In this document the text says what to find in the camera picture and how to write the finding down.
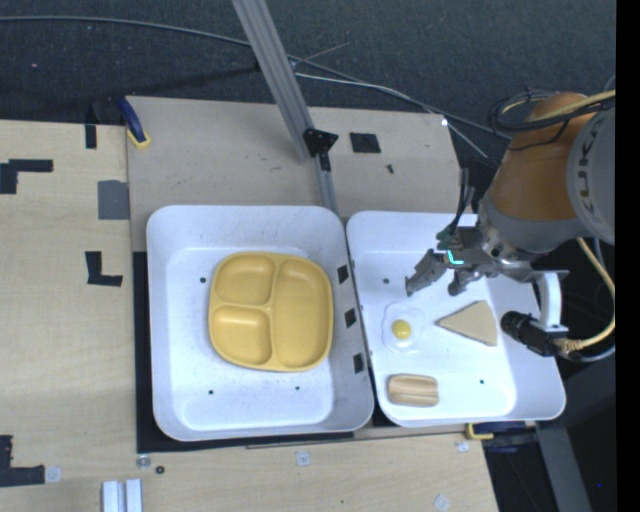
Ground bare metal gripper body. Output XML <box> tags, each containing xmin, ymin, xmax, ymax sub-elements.
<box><xmin>444</xmin><ymin>225</ymin><xmax>551</xmax><ymax>284</ymax></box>

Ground triangular beige bread slice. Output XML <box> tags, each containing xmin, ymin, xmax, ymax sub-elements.
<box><xmin>435</xmin><ymin>299</ymin><xmax>500</xmax><ymax>348</ymax></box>

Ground white and yellow fried egg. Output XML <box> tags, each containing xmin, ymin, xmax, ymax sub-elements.
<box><xmin>381</xmin><ymin>301</ymin><xmax>427</xmax><ymax>354</ymax></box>

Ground white plastic tray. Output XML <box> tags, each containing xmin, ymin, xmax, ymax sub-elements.
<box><xmin>345</xmin><ymin>209</ymin><xmax>568</xmax><ymax>430</ymax></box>
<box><xmin>145</xmin><ymin>203</ymin><xmax>376</xmax><ymax>443</ymax></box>

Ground tan hot dog bun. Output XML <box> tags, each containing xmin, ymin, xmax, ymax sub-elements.
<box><xmin>386</xmin><ymin>372</ymin><xmax>441</xmax><ymax>408</ymax></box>

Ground yellow divided plate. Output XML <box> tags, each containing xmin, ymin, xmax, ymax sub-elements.
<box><xmin>207</xmin><ymin>251</ymin><xmax>335</xmax><ymax>374</ymax></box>

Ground pale wood board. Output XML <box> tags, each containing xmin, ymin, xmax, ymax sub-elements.
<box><xmin>124</xmin><ymin>94</ymin><xmax>482</xmax><ymax>444</ymax></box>

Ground black cylinder on white bracket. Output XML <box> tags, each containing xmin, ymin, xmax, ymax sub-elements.
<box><xmin>499</xmin><ymin>268</ymin><xmax>572</xmax><ymax>358</ymax></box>

